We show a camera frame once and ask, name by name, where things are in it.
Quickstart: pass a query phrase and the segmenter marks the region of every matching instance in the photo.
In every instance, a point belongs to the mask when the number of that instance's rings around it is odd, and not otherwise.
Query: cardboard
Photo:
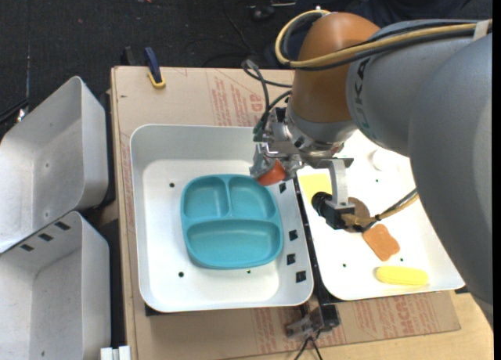
[[[115,67],[111,73],[125,331],[132,358],[216,360],[295,352],[302,339],[287,338],[285,326],[301,318],[298,308],[146,315],[138,281],[129,147],[132,132],[143,124],[155,123],[254,126],[265,104],[261,83],[242,70],[161,68],[161,72],[166,80],[164,89],[151,85],[146,67]],[[289,70],[262,73],[269,80],[292,82]],[[269,86],[269,91],[274,99],[286,89]],[[315,307],[314,297],[309,304]],[[322,333],[319,347],[461,329],[450,292],[346,301],[337,304],[337,310],[341,325]],[[293,358],[294,354],[276,356],[270,358]]]

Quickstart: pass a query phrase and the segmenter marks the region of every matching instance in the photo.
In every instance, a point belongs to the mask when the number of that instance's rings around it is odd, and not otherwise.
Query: blue and yellow clamp
[[[160,73],[160,65],[158,65],[158,59],[155,52],[153,52],[151,47],[146,47],[144,49],[144,56],[146,57],[146,62],[150,69],[148,77],[150,78],[151,84],[154,88],[164,88],[165,80]]]

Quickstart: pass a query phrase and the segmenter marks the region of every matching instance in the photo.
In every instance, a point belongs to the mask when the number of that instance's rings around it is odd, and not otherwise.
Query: red object
[[[275,160],[273,168],[269,170],[266,174],[258,178],[258,183],[263,186],[270,186],[274,183],[282,181],[286,177],[285,169],[283,169],[280,161]]]

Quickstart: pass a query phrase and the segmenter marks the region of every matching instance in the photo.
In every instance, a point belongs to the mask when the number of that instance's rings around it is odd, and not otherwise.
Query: teal tray
[[[258,267],[283,248],[275,197],[250,176],[193,179],[182,191],[181,220],[189,256],[203,267]]]

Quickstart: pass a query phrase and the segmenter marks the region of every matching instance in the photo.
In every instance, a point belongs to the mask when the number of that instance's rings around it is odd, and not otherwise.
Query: table
[[[264,103],[260,82],[242,70],[197,68],[160,70],[166,80],[166,88],[162,90],[155,89],[150,84],[147,67],[115,67],[111,70],[111,117],[117,179],[116,204],[120,229],[124,323],[132,358],[135,360],[292,359],[297,354],[300,342],[288,342],[283,333],[271,331],[269,328],[287,320],[294,321],[294,318],[298,317],[297,309],[294,308],[146,315],[144,301],[139,291],[135,241],[128,144],[132,132],[143,124],[254,126],[261,115]],[[293,78],[290,70],[263,70],[262,73],[267,79],[284,84],[290,84]],[[271,99],[284,91],[283,88],[273,86],[270,86],[269,90]],[[384,339],[381,336],[367,337],[359,333],[353,339],[346,338],[345,342],[334,329],[329,339],[319,342],[326,345],[320,348],[322,357],[326,360],[493,358],[493,333],[469,293],[457,294],[452,291],[427,293],[427,295],[430,296],[407,298],[409,300],[407,303],[411,305],[432,303],[435,306],[432,308],[433,311],[438,311],[438,315],[447,316],[447,319],[437,317],[432,320],[434,326],[430,327],[431,329],[426,329],[426,326],[421,326],[414,320],[412,325],[417,331],[410,333],[403,326],[403,329],[396,334],[396,336],[414,335],[411,337]],[[366,306],[366,310],[369,311],[366,314],[372,314],[375,311],[367,306],[377,307],[392,303],[387,298],[378,300],[378,302],[341,303],[341,325],[346,324],[351,328],[349,324],[352,318],[347,315],[343,318],[343,314],[347,312],[358,311]],[[402,322],[397,319],[394,324],[401,325]],[[379,327],[379,323],[373,326],[374,331]],[[258,336],[263,330],[266,337]],[[348,341],[358,343],[344,344]],[[310,348],[301,358],[306,360],[317,357],[315,351]]]

